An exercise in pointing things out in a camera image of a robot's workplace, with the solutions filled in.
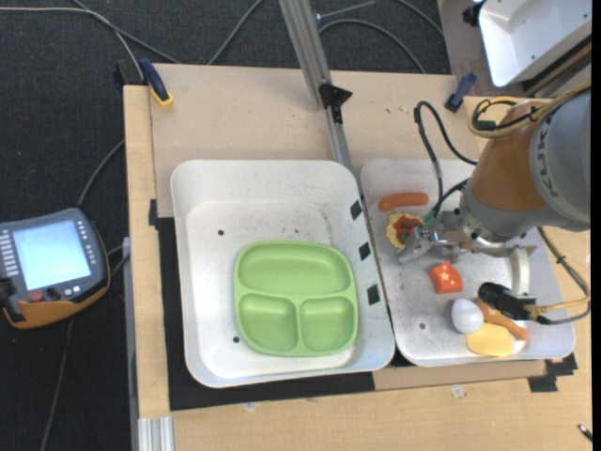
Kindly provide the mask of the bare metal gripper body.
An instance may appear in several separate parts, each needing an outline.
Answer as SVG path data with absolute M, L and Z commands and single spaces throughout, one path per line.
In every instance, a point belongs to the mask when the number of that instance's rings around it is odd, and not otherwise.
M 482 225 L 469 211 L 460 209 L 440 212 L 425 220 L 427 238 L 433 245 L 458 255 L 462 252 L 505 257 L 509 237 L 497 234 Z

